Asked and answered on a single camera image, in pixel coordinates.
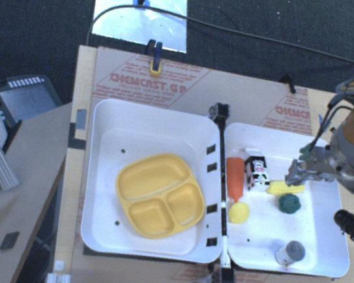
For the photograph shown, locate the brown cardboard board red print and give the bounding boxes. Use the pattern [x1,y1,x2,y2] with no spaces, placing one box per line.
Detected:
[63,45,354,283]

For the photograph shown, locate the white plastic tray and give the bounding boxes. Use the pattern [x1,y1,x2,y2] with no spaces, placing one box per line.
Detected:
[73,95,243,271]
[205,121,354,283]

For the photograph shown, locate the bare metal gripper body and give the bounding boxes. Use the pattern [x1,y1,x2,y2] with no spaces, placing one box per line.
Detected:
[298,143,354,195]

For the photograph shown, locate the yellow lemon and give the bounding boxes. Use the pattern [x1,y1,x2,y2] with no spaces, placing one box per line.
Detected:
[226,199,252,227]

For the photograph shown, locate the thin black and white rod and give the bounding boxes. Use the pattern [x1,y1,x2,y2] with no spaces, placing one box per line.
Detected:
[194,116,252,269]

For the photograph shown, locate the yellow divided plate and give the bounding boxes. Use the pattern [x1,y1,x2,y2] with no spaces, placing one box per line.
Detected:
[108,145,214,248]

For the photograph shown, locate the yellow corn cob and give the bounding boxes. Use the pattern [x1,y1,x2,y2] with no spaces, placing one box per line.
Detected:
[265,177,306,200]

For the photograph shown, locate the orange carrot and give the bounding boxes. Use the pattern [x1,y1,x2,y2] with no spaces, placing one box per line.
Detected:
[219,155,250,205]

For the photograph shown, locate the cow print milk carton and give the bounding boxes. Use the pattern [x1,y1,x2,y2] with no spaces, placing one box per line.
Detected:
[239,146,276,195]

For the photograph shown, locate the green broccoli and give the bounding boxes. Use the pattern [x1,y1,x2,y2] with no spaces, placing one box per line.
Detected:
[276,191,303,217]

